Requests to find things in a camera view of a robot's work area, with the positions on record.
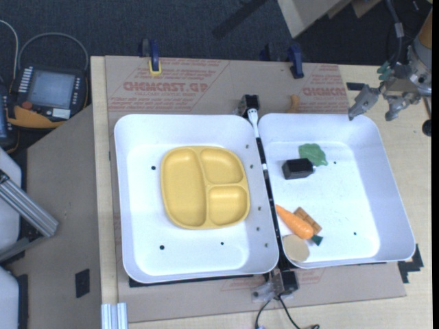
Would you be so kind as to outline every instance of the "black device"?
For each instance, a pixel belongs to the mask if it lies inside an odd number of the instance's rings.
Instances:
[[[17,144],[17,129],[6,120],[6,101],[8,99],[8,90],[0,82],[0,147],[9,152]]]
[[[86,105],[86,76],[75,69],[29,64],[13,81],[11,96],[9,122],[19,127],[56,127]]]

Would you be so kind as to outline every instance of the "toy carrot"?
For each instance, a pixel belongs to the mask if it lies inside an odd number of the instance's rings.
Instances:
[[[276,205],[276,211],[279,217],[295,235],[302,239],[310,239],[314,235],[311,225],[297,217],[294,213],[291,213],[279,205]]]

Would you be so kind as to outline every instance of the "yellow clamp pad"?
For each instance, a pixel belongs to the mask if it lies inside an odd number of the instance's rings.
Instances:
[[[148,65],[150,66],[150,73],[151,75],[160,75],[162,74],[162,64],[160,61],[158,61],[158,71],[155,71],[154,69],[152,69],[152,62],[151,60],[148,62]]]
[[[41,114],[26,110],[20,106],[14,106],[15,119],[8,117],[8,122],[17,127],[52,129],[57,128],[65,121],[52,122]]]

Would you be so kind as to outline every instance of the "table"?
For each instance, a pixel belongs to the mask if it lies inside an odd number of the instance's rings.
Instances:
[[[376,67],[340,65],[344,82],[377,86]],[[111,172],[108,161],[108,113],[106,107],[105,58],[91,58],[93,130],[97,180],[97,220],[102,303],[116,304],[117,272],[112,218]],[[357,92],[348,91],[352,103]],[[400,118],[386,122],[386,103],[367,113],[379,127],[396,183],[410,219],[424,267],[410,273],[406,297],[294,308],[292,317],[299,326],[319,323],[321,328],[432,328],[431,263],[431,138],[421,131],[428,118],[423,104],[410,106]],[[130,328],[253,328],[255,312],[173,319],[130,324]],[[266,310],[260,324],[267,328],[288,328],[283,310]]]

